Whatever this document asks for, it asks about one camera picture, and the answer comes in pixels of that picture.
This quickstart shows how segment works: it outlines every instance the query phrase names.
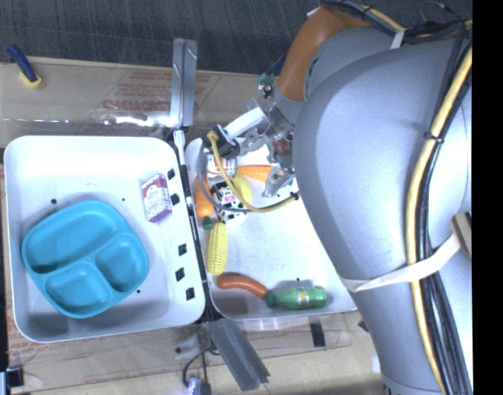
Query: divided blue plate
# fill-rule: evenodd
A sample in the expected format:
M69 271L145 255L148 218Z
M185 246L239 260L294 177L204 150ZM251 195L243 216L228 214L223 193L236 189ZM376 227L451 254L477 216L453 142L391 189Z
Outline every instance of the divided blue plate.
M131 226L108 203L75 203L35 225L21 247L28 273L49 302L71 318L110 309L139 287L148 257Z

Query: orange toy vegetable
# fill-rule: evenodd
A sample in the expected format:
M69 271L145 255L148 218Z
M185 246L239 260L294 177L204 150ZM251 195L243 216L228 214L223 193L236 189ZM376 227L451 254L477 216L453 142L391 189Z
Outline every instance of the orange toy vegetable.
M251 179L257 179L265 183L272 168L271 165L239 165L237 170Z
M268 293L268 289L265 286L248 276L219 276L217 279L217 286L221 290L240 288L241 290L250 291L262 298Z
M196 178L196 187L194 189L194 209L196 211L196 217L199 220L203 220L206 216L211 216L215 208L202 193L200 182L198 180L199 178ZM202 177L202 180L204 187L208 188L204 177Z

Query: yellow cable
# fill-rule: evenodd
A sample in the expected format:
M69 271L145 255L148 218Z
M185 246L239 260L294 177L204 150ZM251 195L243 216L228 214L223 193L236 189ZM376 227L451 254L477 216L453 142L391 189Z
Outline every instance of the yellow cable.
M458 96L458 93L465 82L468 72L473 65L473 48L469 48L468 52L465 54L462 65L456 72L454 80L443 99L440 110L438 111L434 122L431 126L430 133L432 136L439 136L442 128L444 127L447 118L449 117L450 110L454 105L454 101ZM427 139L423 144L418 161L414 172L412 173L411 183L408 190L407 197L407 212L406 212L406 249L407 249L407 264L413 264L417 262L417 248L416 248L416 210L417 201L419 195L419 189L421 185L421 177L426 169L428 160L431 157L432 152L435 149L435 141L433 139ZM412 298L414 301L414 309L416 312L417 325L421 334L421 340L423 341L423 346L425 348L426 356L432 368L432 372L435 376L437 383L440 385L441 391L445 394L445 388L443 386L440 370L437 361L434 356L434 348L432 345L432 340L429 336L425 311L423 310L423 300L421 297L421 287L419 281L411 282Z
M299 195L293 194L290 197L287 197L286 199L284 199L283 201L281 201L279 203L275 203L274 205L271 205L269 207L254 207L254 206L250 205L249 203L247 203L245 201L245 199L242 197L242 195L240 195L240 192L236 189L235 185L232 183L231 179L229 178L226 171L222 167L220 154L218 153L218 145L217 145L218 135L211 130L207 134L207 139L209 139L209 141L211 142L212 154L215 157L215 163L217 164L217 167L220 170L222 177L226 181L227 185L229 186L229 188L231 189L233 194L236 196L236 198L238 200L240 200L242 202L242 205L244 205L244 207L246 209L249 209L250 211L257 212L257 213L271 212L271 211L275 211L278 208L284 207L289 202L295 201L299 198Z

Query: small box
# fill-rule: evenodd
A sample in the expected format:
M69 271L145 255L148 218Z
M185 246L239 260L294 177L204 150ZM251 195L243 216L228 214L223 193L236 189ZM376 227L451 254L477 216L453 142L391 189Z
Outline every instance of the small box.
M167 179L163 174L157 174L142 185L143 206L147 219L158 222L172 212Z

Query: yellow corn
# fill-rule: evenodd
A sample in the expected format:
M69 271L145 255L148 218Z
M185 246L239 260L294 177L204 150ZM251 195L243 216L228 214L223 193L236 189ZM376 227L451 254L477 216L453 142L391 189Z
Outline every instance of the yellow corn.
M220 275L226 269L227 230L226 224L223 222L217 222L209 233L205 263L207 271L215 276Z

